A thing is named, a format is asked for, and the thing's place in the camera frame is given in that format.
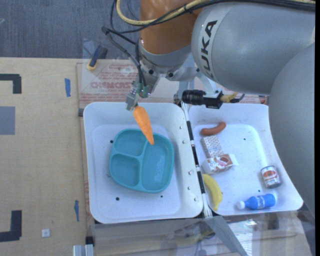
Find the sausage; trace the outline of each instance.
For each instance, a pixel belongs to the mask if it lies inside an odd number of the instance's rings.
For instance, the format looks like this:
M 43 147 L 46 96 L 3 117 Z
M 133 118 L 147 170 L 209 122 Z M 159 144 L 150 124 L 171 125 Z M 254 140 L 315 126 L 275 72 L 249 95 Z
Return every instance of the sausage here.
M 227 124 L 225 122 L 220 122 L 216 127 L 201 129 L 200 133 L 202 135 L 215 135 L 220 133 L 226 126 Z

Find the banana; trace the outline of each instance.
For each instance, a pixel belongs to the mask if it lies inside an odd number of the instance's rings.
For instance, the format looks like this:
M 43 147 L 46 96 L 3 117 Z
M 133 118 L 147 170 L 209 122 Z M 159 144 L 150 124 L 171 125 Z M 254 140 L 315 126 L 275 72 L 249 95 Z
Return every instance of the banana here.
M 216 182 L 214 178 L 212 178 L 208 174 L 202 174 L 204 184 L 207 186 L 207 188 L 210 190 L 213 203 L 214 203 L 214 208 L 213 210 L 216 212 L 218 210 L 218 206 L 222 201 L 222 192 L 221 189 Z

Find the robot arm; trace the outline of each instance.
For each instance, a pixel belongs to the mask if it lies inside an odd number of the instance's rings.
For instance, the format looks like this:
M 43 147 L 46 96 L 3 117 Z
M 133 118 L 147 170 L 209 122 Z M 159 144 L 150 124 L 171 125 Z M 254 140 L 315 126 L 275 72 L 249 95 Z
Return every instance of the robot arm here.
M 315 3 L 270 3 L 141 0 L 141 21 L 156 19 L 175 8 L 192 11 L 140 31 L 145 88 L 136 90 L 135 83 L 128 94 L 127 109 L 137 104 L 136 92 L 147 97 L 160 77 L 174 77 L 190 52 L 197 72 L 209 80 L 232 91 L 270 96 L 275 146 L 315 216 Z M 221 96 L 214 97 L 219 101 Z

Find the white tray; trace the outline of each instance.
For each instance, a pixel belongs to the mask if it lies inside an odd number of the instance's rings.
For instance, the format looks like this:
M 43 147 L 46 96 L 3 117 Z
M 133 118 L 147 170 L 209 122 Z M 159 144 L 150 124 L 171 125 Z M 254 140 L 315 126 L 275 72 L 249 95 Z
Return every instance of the white tray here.
M 215 173 L 212 177 L 223 193 L 217 214 L 222 216 L 257 214 L 266 212 L 295 211 L 301 208 L 303 200 L 290 180 L 275 148 L 270 127 L 268 106 L 263 104 L 223 104 L 220 109 L 204 105 L 189 109 L 194 143 L 199 164 L 206 159 L 200 134 L 202 128 L 211 128 L 219 122 L 226 122 L 226 128 L 216 136 L 226 154 L 234 154 L 239 165 Z M 267 189 L 260 170 L 274 165 L 282 185 Z M 209 206 L 213 210 L 211 195 L 206 188 Z M 235 204 L 251 196 L 272 193 L 277 198 L 275 206 L 262 210 L 239 210 Z
M 138 125 L 126 104 L 94 102 L 83 112 L 87 153 L 90 211 L 100 223 L 193 218 L 203 209 L 195 161 L 185 115 L 172 103 L 140 103 L 148 112 L 152 130 L 174 146 L 174 169 L 169 186 L 146 193 L 116 184 L 109 174 L 111 140 L 118 132 Z

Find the bottle cap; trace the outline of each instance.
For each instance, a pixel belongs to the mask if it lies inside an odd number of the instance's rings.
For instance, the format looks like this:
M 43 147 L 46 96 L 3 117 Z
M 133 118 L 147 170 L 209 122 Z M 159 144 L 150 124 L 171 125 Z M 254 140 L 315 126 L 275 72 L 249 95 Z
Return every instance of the bottle cap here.
M 238 207 L 239 210 L 244 209 L 246 207 L 245 202 L 244 201 L 237 202 L 236 207 Z

